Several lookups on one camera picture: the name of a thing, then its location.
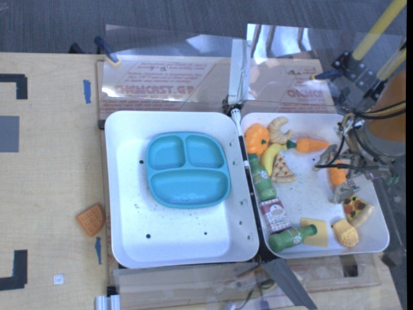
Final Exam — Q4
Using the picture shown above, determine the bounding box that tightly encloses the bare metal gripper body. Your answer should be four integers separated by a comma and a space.
338, 139, 396, 181

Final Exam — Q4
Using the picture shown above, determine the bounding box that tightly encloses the orange toy food piece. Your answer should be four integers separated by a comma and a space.
328, 161, 348, 187

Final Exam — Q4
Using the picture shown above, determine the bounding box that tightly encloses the orange toy carrot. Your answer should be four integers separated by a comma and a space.
286, 138, 332, 154

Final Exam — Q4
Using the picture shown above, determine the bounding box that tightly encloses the pizza slice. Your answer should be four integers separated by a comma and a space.
342, 194, 376, 229

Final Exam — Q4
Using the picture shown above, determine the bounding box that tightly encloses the white plastic tray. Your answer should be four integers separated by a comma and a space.
240, 112, 390, 260
104, 110, 260, 269

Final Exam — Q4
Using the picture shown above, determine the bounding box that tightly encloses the yellow toy corn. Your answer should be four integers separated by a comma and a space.
332, 218, 360, 249

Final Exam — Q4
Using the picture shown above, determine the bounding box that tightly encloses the lattice pie slice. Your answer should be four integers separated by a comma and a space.
270, 153, 297, 185

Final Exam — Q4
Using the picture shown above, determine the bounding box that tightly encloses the yellow cheese slice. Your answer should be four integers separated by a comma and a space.
299, 217, 330, 248

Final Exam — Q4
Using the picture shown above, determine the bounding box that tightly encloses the beige toy croissant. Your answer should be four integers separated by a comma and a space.
267, 116, 294, 145

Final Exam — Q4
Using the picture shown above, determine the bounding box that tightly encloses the yellow banana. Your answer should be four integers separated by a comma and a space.
260, 142, 288, 178

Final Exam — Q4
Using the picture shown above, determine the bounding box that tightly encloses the green toy bottle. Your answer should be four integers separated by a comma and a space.
247, 153, 278, 202
268, 223, 319, 253

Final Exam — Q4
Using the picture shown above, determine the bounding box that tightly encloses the red and white can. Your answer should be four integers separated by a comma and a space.
259, 197, 292, 234

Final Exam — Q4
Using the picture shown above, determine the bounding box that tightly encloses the orange toy pumpkin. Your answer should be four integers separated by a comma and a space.
243, 123, 270, 156

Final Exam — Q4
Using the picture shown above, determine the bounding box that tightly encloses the thin black and white rod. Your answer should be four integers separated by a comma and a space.
230, 108, 265, 258

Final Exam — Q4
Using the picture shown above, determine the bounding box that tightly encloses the blue divided plate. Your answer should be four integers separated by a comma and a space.
145, 131, 232, 210

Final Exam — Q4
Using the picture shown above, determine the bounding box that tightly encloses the brown cardboard board red print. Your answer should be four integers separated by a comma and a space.
96, 55, 382, 292

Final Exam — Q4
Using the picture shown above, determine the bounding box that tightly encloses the orange toy waffle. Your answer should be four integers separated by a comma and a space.
76, 203, 106, 238

